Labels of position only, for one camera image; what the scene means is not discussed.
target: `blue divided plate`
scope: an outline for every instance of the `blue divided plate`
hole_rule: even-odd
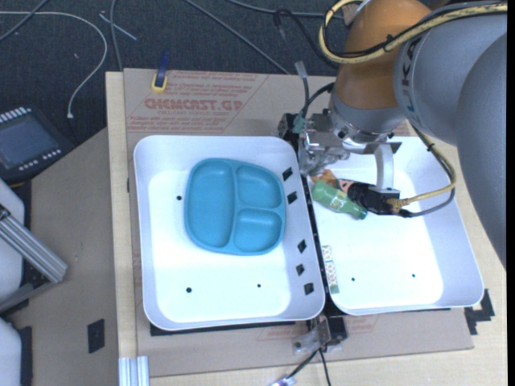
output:
[[[208,158],[192,168],[184,224],[201,248],[244,256],[267,253],[281,242],[285,217],[282,184],[265,167]]]

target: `yellow cable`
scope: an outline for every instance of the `yellow cable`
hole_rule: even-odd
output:
[[[18,187],[21,187],[23,186],[24,182],[21,182],[21,183],[15,183],[15,184],[11,184],[9,187],[11,189],[17,189]]]
[[[372,51],[371,53],[367,53],[364,55],[337,55],[329,50],[324,36],[324,29],[328,26],[331,18],[336,13],[337,10],[342,8],[343,6],[347,6],[348,4],[362,2],[364,0],[339,0],[334,6],[332,6],[328,12],[325,14],[324,24],[320,26],[319,29],[319,45],[322,53],[325,54],[330,60],[341,63],[341,64],[358,64],[363,63],[365,61],[376,59],[384,55],[387,52],[392,51],[397,46],[405,43],[406,41],[412,39],[413,37],[422,34],[424,31],[427,31],[433,27],[438,26],[439,24],[444,24],[446,22],[450,22],[451,20],[455,20],[457,18],[466,18],[481,14],[492,14],[492,13],[502,13],[508,11],[508,3],[493,3],[493,4],[484,4],[481,6],[473,6],[473,7],[465,7],[463,9],[457,9],[450,11],[448,13],[441,14],[435,18],[427,20],[423,23],[420,23],[418,26],[413,27],[411,30],[406,29],[402,33],[398,34],[393,39],[386,40],[384,42],[383,47],[379,47],[376,51]]]
[[[424,136],[424,134],[420,133],[418,130],[416,130],[416,133],[417,135],[422,139],[422,141],[428,145],[430,144],[431,142],[429,141],[429,139]],[[414,197],[409,197],[407,199],[387,199],[386,202],[387,204],[389,204],[390,206],[392,206],[392,208],[395,210],[395,211],[398,211],[401,207],[403,206],[407,206],[408,204],[412,204],[413,202],[416,202],[416,201],[419,201],[419,200],[422,200],[422,199],[428,199],[430,197],[434,197],[436,195],[441,195],[442,193],[445,193],[446,191],[451,191],[455,185],[456,185],[456,172],[454,170],[454,167],[452,167],[452,165],[449,163],[449,161],[442,156],[442,154],[435,148],[435,145],[431,145],[430,148],[428,148],[428,150],[435,154],[436,156],[439,157],[439,159],[443,162],[443,164],[447,167],[447,169],[449,170],[449,172],[451,173],[451,182],[449,183],[449,185],[445,186],[445,187],[442,187],[441,189],[438,189],[438,190],[435,190],[435,191],[428,191],[427,193],[422,193],[421,195],[416,195]]]

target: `folding white tray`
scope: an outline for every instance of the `folding white tray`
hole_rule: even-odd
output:
[[[394,155],[393,188],[401,198],[444,187],[449,180],[418,138],[402,142]],[[373,155],[351,155],[329,166],[339,179],[376,182]],[[448,193],[412,203],[420,211]],[[348,314],[471,306],[484,288],[456,201],[431,214],[403,219],[369,213],[364,220],[313,203],[332,301]]]
[[[191,168],[206,158],[253,163],[282,180],[286,200],[295,200],[286,201],[277,248],[243,257],[191,242],[183,197]],[[154,325],[177,331],[308,320],[321,312],[325,292],[297,158],[288,143],[273,137],[149,136],[134,149],[134,169],[143,306]],[[285,172],[290,174],[283,180]]]
[[[409,197],[448,184],[418,138],[396,138],[394,188]],[[196,247],[183,223],[191,168],[205,158],[264,166],[283,182],[286,230],[272,252],[240,257]],[[143,305],[157,327],[179,331],[244,323],[308,320],[325,301],[295,152],[272,137],[150,136],[134,150],[142,251]],[[373,155],[329,168],[341,179],[375,183]],[[424,210],[447,195],[412,203]],[[347,314],[476,304],[484,288],[457,204],[403,219],[364,220],[313,203],[332,301]]]

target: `green plastic bottle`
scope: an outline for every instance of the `green plastic bottle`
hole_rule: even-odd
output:
[[[364,219],[368,213],[367,209],[350,200],[344,191],[329,186],[323,180],[315,183],[311,189],[311,197],[333,211],[350,213],[357,219]]]

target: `cardboard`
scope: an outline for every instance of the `cardboard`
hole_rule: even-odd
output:
[[[32,327],[31,384],[117,384],[107,130],[36,176],[31,193],[32,233],[68,265],[61,283],[9,317]],[[88,325],[102,319],[104,346],[90,352]]]
[[[163,94],[156,94],[150,88],[154,73],[142,69],[124,71],[138,355],[149,357],[153,377],[301,362],[305,355],[294,353],[292,339],[306,333],[305,322],[151,335],[150,322],[142,307],[132,158],[136,143],[155,133],[274,134],[284,113],[297,113],[302,108],[301,80],[297,76],[171,71],[167,89]],[[310,90],[314,92],[332,81],[331,77],[310,77]],[[311,105],[310,112],[319,113],[327,107],[328,98],[328,94],[320,96]],[[402,125],[396,133],[405,135],[409,130]],[[473,346],[461,308],[345,316],[344,320],[348,338],[341,347],[327,353],[328,360],[461,350]]]

